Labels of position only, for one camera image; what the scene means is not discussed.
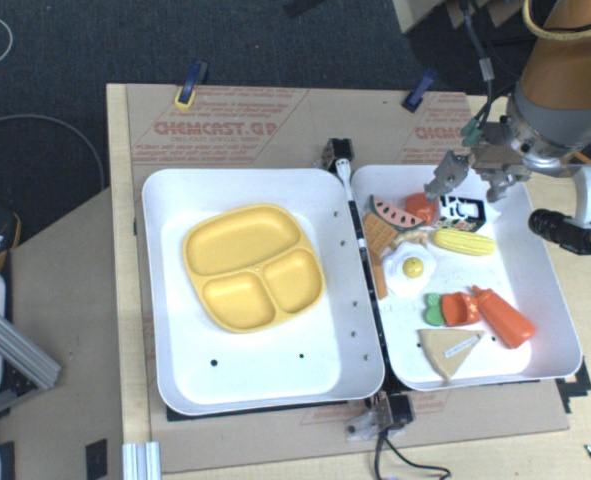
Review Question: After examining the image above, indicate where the orange ketchup bottle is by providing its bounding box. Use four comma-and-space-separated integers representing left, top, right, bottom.
470, 284, 538, 350

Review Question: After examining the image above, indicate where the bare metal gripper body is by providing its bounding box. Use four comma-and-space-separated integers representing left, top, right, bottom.
468, 117, 575, 183

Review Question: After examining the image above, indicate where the brown cardboard board red print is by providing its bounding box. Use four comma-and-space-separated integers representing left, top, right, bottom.
124, 83, 572, 474

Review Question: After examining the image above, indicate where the white plastic tray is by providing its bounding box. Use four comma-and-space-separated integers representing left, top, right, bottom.
349, 163, 584, 393
141, 168, 386, 417

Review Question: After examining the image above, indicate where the white fried egg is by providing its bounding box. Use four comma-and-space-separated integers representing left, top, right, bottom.
380, 241, 438, 299

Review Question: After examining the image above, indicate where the orange packet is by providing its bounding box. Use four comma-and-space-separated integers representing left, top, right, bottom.
404, 192, 440, 227

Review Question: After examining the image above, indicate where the watermelon slice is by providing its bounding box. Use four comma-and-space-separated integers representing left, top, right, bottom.
363, 194, 426, 233

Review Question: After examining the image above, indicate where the beige cheese wedge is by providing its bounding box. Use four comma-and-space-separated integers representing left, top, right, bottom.
417, 328, 486, 382

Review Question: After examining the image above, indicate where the thin black and white rod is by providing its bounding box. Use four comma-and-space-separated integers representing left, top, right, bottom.
334, 158, 391, 394

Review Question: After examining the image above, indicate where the yellow divided plate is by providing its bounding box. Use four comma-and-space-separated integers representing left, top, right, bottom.
181, 203, 325, 334

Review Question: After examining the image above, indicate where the brown waffle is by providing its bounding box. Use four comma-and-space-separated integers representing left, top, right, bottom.
362, 211, 400, 258

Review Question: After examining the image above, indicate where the black and white carton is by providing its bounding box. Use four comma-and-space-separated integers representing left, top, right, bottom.
437, 193, 487, 232

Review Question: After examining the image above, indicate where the yellow corn cob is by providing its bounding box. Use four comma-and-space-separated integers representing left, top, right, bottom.
432, 227, 497, 257

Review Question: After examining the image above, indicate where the black cylinder on white bracket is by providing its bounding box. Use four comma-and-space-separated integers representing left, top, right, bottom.
527, 166, 591, 256

